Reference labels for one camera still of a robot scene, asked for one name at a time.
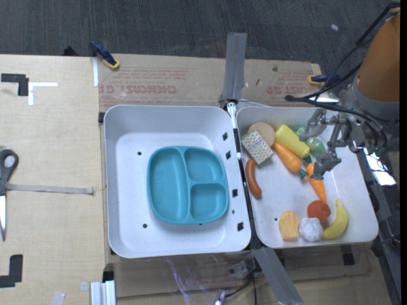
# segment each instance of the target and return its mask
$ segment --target scissors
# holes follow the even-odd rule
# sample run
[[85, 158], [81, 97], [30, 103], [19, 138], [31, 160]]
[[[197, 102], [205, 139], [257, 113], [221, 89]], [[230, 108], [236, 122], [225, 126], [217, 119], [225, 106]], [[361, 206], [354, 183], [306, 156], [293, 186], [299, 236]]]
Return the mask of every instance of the scissors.
[[18, 156], [14, 151], [10, 149], [0, 151], [0, 226], [3, 241], [6, 240], [6, 185], [17, 164]]

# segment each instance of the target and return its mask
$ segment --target scissor blade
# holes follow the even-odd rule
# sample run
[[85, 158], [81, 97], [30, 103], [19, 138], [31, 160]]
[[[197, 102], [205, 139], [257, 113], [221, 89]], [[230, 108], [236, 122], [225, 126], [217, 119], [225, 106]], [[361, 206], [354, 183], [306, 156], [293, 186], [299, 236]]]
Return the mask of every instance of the scissor blade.
[[0, 195], [0, 226], [1, 239], [6, 240], [6, 196]]

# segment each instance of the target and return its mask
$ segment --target blue clamp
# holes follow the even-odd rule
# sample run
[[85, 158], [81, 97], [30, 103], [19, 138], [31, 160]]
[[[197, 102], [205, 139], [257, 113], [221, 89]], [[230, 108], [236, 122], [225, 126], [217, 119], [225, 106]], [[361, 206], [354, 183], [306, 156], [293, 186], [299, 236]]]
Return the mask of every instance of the blue clamp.
[[96, 41], [90, 41], [89, 47], [96, 53], [98, 53], [103, 58], [103, 63], [106, 64], [110, 69], [116, 70], [119, 68], [119, 61], [112, 57], [109, 51]]

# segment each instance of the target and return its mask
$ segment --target black cable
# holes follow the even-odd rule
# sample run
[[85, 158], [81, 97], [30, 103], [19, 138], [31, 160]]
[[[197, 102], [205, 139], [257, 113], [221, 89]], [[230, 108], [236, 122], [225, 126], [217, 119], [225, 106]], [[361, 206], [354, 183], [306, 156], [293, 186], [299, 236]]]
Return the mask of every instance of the black cable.
[[233, 295], [235, 295], [236, 293], [240, 292], [241, 290], [245, 289], [247, 286], [250, 285], [250, 282], [251, 282], [251, 280], [250, 280], [250, 279], [247, 279], [246, 283], [245, 283], [243, 286], [239, 287], [238, 289], [236, 289], [234, 292], [231, 292], [230, 294], [226, 294], [226, 295], [224, 296], [224, 298], [228, 298], [228, 297], [230, 297], [230, 296], [233, 296]]
[[324, 103], [324, 102], [317, 102], [315, 100], [310, 100], [305, 97], [294, 97], [292, 95], [286, 95], [284, 98], [288, 102], [304, 102], [304, 103], [308, 103], [308, 104], [311, 104], [311, 105], [314, 105], [317, 107], [321, 107], [323, 109], [329, 109], [330, 111], [355, 114], [357, 116], [360, 116], [361, 118], [364, 118], [365, 120], [367, 120], [369, 122], [372, 121], [372, 119], [369, 118], [367, 115], [353, 111], [351, 109], [347, 109], [347, 108], [339, 106], [339, 105], [335, 105], [335, 104], [331, 104], [331, 103]]
[[312, 97], [318, 98], [320, 94], [325, 93], [328, 90], [331, 90], [331, 89], [335, 88], [336, 86], [342, 84], [345, 80], [347, 80], [349, 77], [351, 77], [351, 75], [353, 75], [356, 71], [358, 71], [359, 68], [361, 67], [361, 65], [362, 65], [362, 62], [360, 64], [358, 64], [356, 67], [354, 67], [351, 71], [349, 71], [346, 75], [344, 75], [344, 77], [342, 77], [339, 81], [332, 84], [332, 86], [323, 85], [319, 91], [309, 94], [307, 96], [304, 96], [304, 98], [312, 98]]
[[387, 12], [389, 12], [392, 3], [389, 3], [386, 8], [382, 11], [382, 13], [376, 18], [376, 20], [369, 26], [369, 28], [362, 34], [362, 36], [355, 42], [356, 45], [361, 44], [367, 35], [376, 27], [379, 21], [385, 16]]
[[357, 46], [355, 46], [354, 48], [352, 48], [343, 58], [342, 60], [339, 62], [339, 64], [336, 66], [335, 70], [331, 73], [331, 75], [328, 77], [328, 79], [325, 81], [325, 83], [323, 84], [323, 86], [319, 89], [319, 91], [317, 91], [316, 94], [318, 94], [319, 92], [321, 92], [323, 89], [325, 89], [325, 87], [329, 84], [329, 80], [332, 78], [332, 76], [338, 71], [338, 69], [340, 68], [340, 66], [346, 61], [346, 59], [349, 58], [349, 56], [351, 56], [351, 54], [353, 52], [355, 52], [356, 50], [358, 50], [359, 48], [361, 48], [362, 46], [364, 46], [365, 43], [359, 44]]
[[380, 130], [380, 135], [383, 138], [383, 148], [387, 147], [387, 136], [383, 129]]
[[370, 131], [373, 132], [373, 135], [375, 136], [375, 140], [374, 140], [373, 143], [374, 143], [375, 146], [377, 147], [377, 143], [378, 143], [378, 141], [379, 141], [379, 133], [377, 132], [376, 129], [374, 129], [374, 128], [370, 125], [370, 123], [366, 122], [365, 125], [370, 129]]
[[254, 274], [252, 274], [252, 281], [253, 281], [254, 305], [257, 305], [257, 290], [256, 284], [254, 282]]

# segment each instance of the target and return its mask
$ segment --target toy banana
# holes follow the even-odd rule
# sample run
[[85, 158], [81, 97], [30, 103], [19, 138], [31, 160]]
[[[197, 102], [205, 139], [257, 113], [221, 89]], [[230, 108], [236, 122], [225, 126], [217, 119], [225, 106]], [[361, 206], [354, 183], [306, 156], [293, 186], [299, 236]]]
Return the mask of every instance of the toy banana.
[[334, 222], [327, 228], [324, 229], [322, 233], [322, 238], [324, 240], [334, 240], [339, 237], [345, 230], [349, 216], [347, 210], [342, 206], [341, 200], [336, 199], [336, 215]]

